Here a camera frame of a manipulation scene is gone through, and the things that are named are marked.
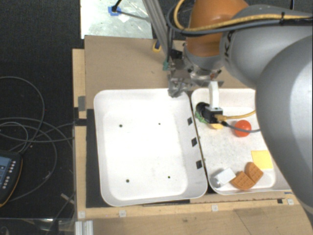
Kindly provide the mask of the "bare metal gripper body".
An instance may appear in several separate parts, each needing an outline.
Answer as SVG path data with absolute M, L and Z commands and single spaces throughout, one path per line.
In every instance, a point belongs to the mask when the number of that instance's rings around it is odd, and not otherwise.
M 188 58 L 173 60 L 169 65 L 168 85 L 170 87 L 207 86 L 222 71 L 219 57 L 197 58 L 195 62 Z

